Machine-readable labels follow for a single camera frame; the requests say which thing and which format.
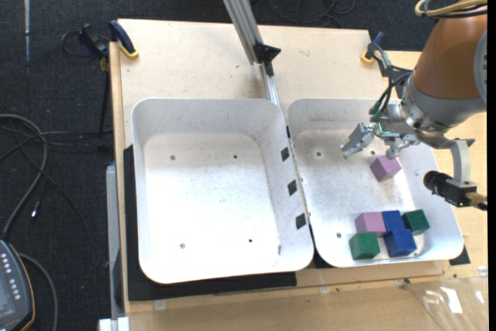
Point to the white plastic tray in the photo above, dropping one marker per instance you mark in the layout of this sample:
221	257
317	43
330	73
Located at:
341	190
209	186

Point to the blue cube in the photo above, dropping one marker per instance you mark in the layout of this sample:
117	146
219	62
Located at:
393	220
400	243

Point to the pale wood board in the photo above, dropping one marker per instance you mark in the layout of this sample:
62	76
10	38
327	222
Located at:
193	62

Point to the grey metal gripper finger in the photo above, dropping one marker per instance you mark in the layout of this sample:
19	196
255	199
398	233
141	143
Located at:
395	149
358	139

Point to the green cube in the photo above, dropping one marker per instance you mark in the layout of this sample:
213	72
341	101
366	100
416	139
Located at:
415	221
364	246

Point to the purple cube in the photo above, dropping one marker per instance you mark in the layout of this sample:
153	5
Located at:
368	223
384	168

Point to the black cylinder on white bracket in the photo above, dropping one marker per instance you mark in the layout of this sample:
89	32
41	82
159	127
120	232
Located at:
449	188

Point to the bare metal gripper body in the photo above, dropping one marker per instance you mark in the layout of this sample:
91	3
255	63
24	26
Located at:
399	126

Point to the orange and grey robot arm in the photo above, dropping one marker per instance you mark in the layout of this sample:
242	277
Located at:
449	62

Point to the thin black and white rod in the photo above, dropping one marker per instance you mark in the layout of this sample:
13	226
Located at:
298	174

